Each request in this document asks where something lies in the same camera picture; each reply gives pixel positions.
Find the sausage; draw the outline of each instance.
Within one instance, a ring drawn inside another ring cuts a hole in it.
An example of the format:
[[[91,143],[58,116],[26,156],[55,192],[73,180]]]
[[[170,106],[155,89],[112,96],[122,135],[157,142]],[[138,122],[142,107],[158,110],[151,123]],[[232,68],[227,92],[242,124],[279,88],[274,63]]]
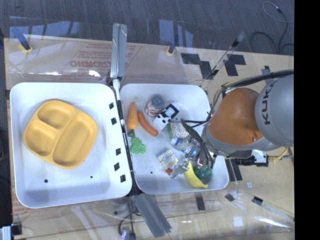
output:
[[[139,123],[141,124],[141,126],[143,127],[143,129],[145,129],[149,134],[151,134],[152,136],[157,136],[158,135],[158,130],[156,130],[155,128],[153,128],[146,120],[145,115],[143,112],[138,112],[138,120]]]

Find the banana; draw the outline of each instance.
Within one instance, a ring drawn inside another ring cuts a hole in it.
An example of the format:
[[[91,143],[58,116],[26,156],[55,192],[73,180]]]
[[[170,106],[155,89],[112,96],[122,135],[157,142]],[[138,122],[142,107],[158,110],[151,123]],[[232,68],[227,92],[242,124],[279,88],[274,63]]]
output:
[[[205,188],[207,189],[209,186],[204,184],[195,174],[195,171],[192,167],[191,162],[188,164],[188,170],[184,172],[184,176],[186,177],[187,181],[193,186],[194,188]]]

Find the white tray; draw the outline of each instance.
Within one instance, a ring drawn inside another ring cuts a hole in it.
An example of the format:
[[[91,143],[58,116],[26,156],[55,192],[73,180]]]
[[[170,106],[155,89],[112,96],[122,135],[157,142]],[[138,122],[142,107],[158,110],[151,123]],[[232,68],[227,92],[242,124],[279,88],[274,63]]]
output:
[[[59,168],[40,159],[23,142],[30,118],[43,102],[51,99],[83,110],[98,125],[89,155],[74,169]],[[23,82],[10,92],[10,110],[16,195],[24,206],[43,208],[93,202],[124,197],[130,192],[132,178],[116,99],[108,86]]]
[[[131,102],[135,102],[138,111],[145,111],[146,104],[155,94],[161,95],[165,102],[165,107],[170,103],[179,104],[180,111],[172,122],[179,122],[181,118],[185,120],[202,121],[205,120],[210,111],[210,105],[206,93],[198,86],[185,84],[148,84],[129,83],[120,90],[122,109],[126,119]],[[144,113],[147,121],[152,124],[154,117]],[[204,126],[197,126],[194,129],[201,135]],[[220,190],[227,186],[229,174],[225,159],[218,156],[213,166],[212,178],[206,182],[208,189],[192,187],[183,174],[176,178],[170,178],[165,172],[156,156],[171,149],[178,159],[184,154],[176,150],[170,144],[167,127],[154,137],[147,133],[139,124],[134,130],[135,136],[146,145],[145,154],[131,154],[132,166],[138,187],[145,193],[168,194],[182,192],[196,192]]]

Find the gray floor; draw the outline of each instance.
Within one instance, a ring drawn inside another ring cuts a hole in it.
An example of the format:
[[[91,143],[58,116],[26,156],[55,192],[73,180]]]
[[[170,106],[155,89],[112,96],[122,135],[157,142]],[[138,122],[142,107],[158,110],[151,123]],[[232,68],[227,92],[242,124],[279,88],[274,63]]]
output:
[[[166,24],[182,22],[196,48],[227,49],[243,31],[237,50],[294,55],[295,0],[0,0],[0,28],[10,36],[17,18],[86,23],[85,37],[110,39],[97,25],[126,24],[128,42],[167,45]],[[0,162],[0,226],[10,221],[8,125],[4,53],[0,49],[0,137],[5,157]]]

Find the white cable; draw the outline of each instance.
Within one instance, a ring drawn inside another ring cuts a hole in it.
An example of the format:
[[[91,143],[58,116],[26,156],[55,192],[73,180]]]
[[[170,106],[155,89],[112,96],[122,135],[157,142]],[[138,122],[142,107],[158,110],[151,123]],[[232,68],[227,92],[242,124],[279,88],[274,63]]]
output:
[[[278,22],[283,22],[283,23],[294,23],[295,21],[285,21],[285,20],[281,20],[281,19],[278,19],[278,18],[275,18],[273,16],[271,16],[269,13],[267,13],[266,9],[265,9],[265,4],[271,4],[273,5],[277,10],[279,9],[278,6],[276,6],[273,2],[269,2],[269,1],[265,1],[263,2],[262,4],[262,8],[263,8],[263,11],[265,12],[266,15],[268,15],[269,17],[271,17],[272,19],[278,21]]]

